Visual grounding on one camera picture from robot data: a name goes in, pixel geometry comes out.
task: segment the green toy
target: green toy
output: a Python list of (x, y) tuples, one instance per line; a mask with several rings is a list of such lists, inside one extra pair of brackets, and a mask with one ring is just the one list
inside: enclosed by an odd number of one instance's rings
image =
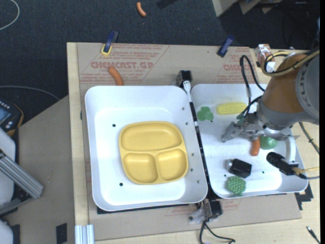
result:
[(201, 110), (197, 113), (197, 118), (199, 121), (204, 120), (213, 120), (213, 113), (211, 112), (209, 107), (201, 107)]
[(241, 196), (246, 190), (246, 181), (238, 176), (229, 177), (227, 180), (227, 188), (234, 194)]
[(260, 136), (261, 149), (270, 150), (276, 147), (278, 141), (268, 136)]

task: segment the blue clamp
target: blue clamp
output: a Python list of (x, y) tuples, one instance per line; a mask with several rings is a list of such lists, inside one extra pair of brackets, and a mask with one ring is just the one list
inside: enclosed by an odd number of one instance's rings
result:
[(218, 50), (217, 54), (221, 57), (224, 57), (227, 53), (228, 47), (233, 43), (235, 37), (232, 35), (228, 35), (227, 39), (223, 42), (221, 48)]
[(101, 53), (103, 56), (107, 57), (108, 55), (110, 55), (111, 50), (112, 50), (112, 43), (115, 43), (117, 41), (119, 32), (113, 30), (110, 32), (110, 34), (108, 35), (108, 39), (106, 44), (103, 45)]

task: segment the toy sausage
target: toy sausage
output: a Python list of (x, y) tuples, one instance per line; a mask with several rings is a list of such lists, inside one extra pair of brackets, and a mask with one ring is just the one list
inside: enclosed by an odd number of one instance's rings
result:
[(119, 74), (119, 72), (114, 67), (110, 67), (108, 69), (108, 72), (114, 78), (116, 85), (118, 85), (118, 86), (123, 86), (124, 85), (124, 82), (123, 82), (123, 79), (122, 79), (121, 75)]
[(147, 16), (147, 13), (146, 13), (145, 11), (143, 11), (140, 2), (137, 2), (137, 10), (138, 10), (139, 14), (140, 14), (142, 17), (146, 17), (146, 16)]

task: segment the white cable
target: white cable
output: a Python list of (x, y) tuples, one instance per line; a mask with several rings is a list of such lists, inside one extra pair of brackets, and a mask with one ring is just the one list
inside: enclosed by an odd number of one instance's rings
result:
[(7, 25), (1, 27), (1, 28), (0, 28), (0, 31), (2, 31), (3, 29), (7, 28), (7, 27), (10, 26), (10, 25), (12, 25), (12, 24), (13, 24), (13, 23), (18, 19), (19, 14), (20, 14), (20, 8), (19, 8), (19, 5), (16, 3), (16, 1), (14, 1), (14, 0), (9, 0), (9, 1), (13, 2), (13, 3), (16, 5), (16, 7), (17, 7), (17, 9), (18, 9), (17, 16), (16, 16), (16, 18), (15, 18), (13, 21), (11, 21), (11, 23), (9, 23), (9, 24), (7, 24)]

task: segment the yellow plate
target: yellow plate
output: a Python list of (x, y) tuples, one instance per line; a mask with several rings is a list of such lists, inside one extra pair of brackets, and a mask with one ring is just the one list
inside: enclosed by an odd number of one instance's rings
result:
[(169, 122), (147, 121), (127, 125), (120, 132), (119, 149), (126, 175), (137, 184), (176, 181), (188, 170), (183, 136)]

